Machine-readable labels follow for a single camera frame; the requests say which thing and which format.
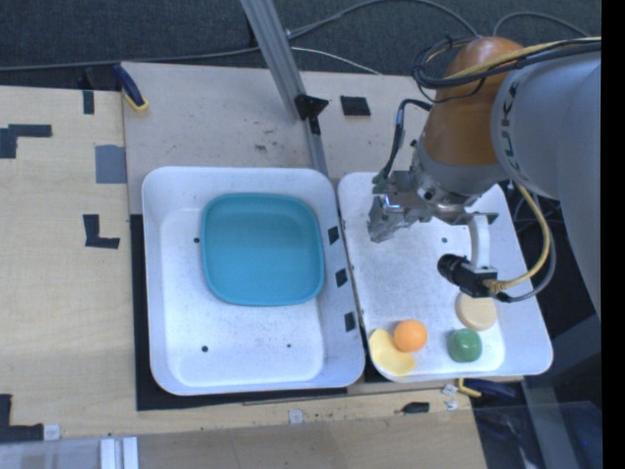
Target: green circle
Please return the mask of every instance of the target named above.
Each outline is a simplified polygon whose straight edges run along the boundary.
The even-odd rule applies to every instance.
[[[474,362],[481,356],[481,339],[470,328],[454,330],[447,339],[447,351],[455,362]]]

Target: dark background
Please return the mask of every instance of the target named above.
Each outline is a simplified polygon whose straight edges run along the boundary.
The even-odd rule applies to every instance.
[[[296,30],[370,0],[273,1],[282,24]],[[384,74],[409,75],[419,51],[447,36],[470,33],[450,12],[481,35],[492,34],[512,13],[531,13],[498,28],[499,35],[522,45],[602,35],[602,0],[394,0],[347,13],[293,39],[292,45],[348,58]],[[238,0],[0,0],[0,85],[72,89],[88,78],[96,89],[114,90],[110,67],[121,61],[265,67],[259,53],[205,58],[249,44]],[[294,55],[301,70],[360,72],[318,54]],[[510,195],[511,208],[518,199]],[[558,268],[538,300],[556,338],[594,309],[570,252],[559,205],[547,200],[543,205],[551,214]],[[526,207],[519,219],[520,244],[531,265],[539,254],[540,232]],[[602,408],[601,359],[556,392],[561,402],[588,400]]]

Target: orange circle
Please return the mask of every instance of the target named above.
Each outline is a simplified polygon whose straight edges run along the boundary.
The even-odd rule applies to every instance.
[[[393,333],[395,345],[404,353],[419,351],[428,341],[428,329],[418,320],[400,321]]]

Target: blue tray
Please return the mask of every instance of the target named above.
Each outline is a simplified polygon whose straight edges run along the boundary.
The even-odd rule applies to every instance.
[[[202,213],[201,250],[206,282],[225,302],[301,304],[323,286],[318,222],[297,198],[233,193],[211,200]]]

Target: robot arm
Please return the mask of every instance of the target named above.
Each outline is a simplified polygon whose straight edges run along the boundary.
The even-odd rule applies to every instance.
[[[505,67],[475,75],[494,64]],[[474,39],[444,80],[449,87],[437,89],[410,168],[390,172],[387,165],[376,178],[371,239],[432,218],[470,224],[475,214],[466,207],[512,179],[561,202],[571,248],[601,315],[601,39],[529,49],[504,38]],[[441,259],[439,267],[452,261]],[[481,285],[492,287],[492,278]]]

